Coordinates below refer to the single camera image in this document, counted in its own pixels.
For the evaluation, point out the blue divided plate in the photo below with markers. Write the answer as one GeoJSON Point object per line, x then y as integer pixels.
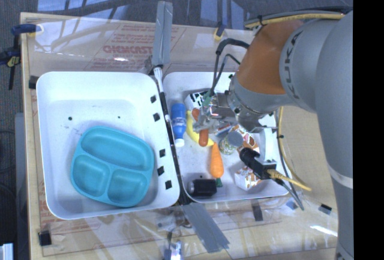
{"type": "Point", "coordinates": [112, 164]}

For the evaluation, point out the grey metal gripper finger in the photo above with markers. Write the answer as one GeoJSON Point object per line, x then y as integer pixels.
{"type": "Point", "coordinates": [200, 122]}
{"type": "Point", "coordinates": [213, 125]}

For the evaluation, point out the black cylinder on white bracket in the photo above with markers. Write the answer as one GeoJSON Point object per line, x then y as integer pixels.
{"type": "Point", "coordinates": [252, 159]}

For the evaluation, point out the black can silver end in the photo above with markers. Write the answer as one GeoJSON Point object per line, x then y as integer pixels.
{"type": "Point", "coordinates": [205, 188]}

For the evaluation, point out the blue bottle white cap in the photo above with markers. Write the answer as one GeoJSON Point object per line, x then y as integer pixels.
{"type": "Point", "coordinates": [178, 116]}

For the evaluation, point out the orange carrot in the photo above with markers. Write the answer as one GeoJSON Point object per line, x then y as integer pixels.
{"type": "Point", "coordinates": [216, 162]}

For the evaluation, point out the orange sausage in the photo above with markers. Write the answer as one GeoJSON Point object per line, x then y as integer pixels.
{"type": "Point", "coordinates": [203, 138]}

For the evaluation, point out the yellow banana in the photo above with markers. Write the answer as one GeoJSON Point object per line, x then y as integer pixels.
{"type": "Point", "coordinates": [191, 132]}

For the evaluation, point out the white plastic tray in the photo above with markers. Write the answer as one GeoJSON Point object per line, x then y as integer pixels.
{"type": "Point", "coordinates": [198, 162]}
{"type": "Point", "coordinates": [99, 93]}

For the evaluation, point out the black and white carton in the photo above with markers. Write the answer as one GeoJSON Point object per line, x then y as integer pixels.
{"type": "Point", "coordinates": [195, 98]}

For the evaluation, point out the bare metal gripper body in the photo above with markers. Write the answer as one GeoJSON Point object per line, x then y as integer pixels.
{"type": "Point", "coordinates": [223, 107]}

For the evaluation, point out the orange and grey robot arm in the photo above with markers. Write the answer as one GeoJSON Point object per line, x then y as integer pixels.
{"type": "Point", "coordinates": [318, 72]}

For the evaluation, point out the orange and white patterned carton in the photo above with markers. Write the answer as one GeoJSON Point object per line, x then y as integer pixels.
{"type": "Point", "coordinates": [251, 141]}
{"type": "Point", "coordinates": [246, 181]}

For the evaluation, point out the brown cardboard board red print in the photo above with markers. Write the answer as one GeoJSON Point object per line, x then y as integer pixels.
{"type": "Point", "coordinates": [105, 48]}

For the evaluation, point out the green can grey lid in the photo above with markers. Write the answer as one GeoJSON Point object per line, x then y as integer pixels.
{"type": "Point", "coordinates": [231, 141]}

